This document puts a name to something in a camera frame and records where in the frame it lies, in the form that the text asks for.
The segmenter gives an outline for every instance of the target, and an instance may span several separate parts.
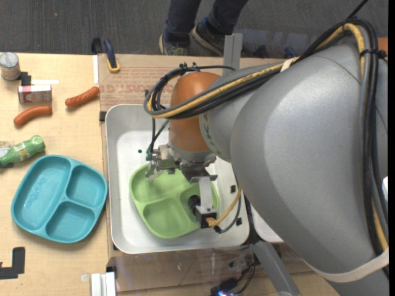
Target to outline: person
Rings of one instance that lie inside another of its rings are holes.
[[[190,37],[202,47],[223,55],[225,35],[231,35],[241,10],[248,0],[215,0],[205,17],[195,26],[195,19],[202,0],[171,0],[166,19],[166,29],[159,38],[163,55],[189,55]]]

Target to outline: jeans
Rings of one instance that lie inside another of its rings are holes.
[[[202,0],[171,0],[166,30],[180,39],[189,39]],[[224,35],[233,33],[241,10],[248,0],[215,0],[207,16],[208,22]]]

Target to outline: shoe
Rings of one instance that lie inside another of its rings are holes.
[[[193,28],[192,37],[202,47],[223,56],[225,35],[214,35],[204,24],[204,20]]]
[[[159,38],[159,49],[162,55],[168,56],[188,56],[189,47],[176,47],[165,41],[165,35],[162,34]]]

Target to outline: bottle label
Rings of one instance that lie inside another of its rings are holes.
[[[30,158],[30,154],[26,150],[26,146],[24,143],[21,142],[20,144],[16,144],[14,148],[19,155],[20,161],[24,161],[25,159]]]

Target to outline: green plate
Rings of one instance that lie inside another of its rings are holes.
[[[158,178],[146,179],[148,165],[135,171],[129,190],[137,211],[147,228],[156,236],[172,239],[197,230],[200,226],[188,207],[192,195],[200,195],[199,183],[189,183],[180,170],[172,175],[164,171]],[[219,199],[211,184],[213,206],[219,210]]]

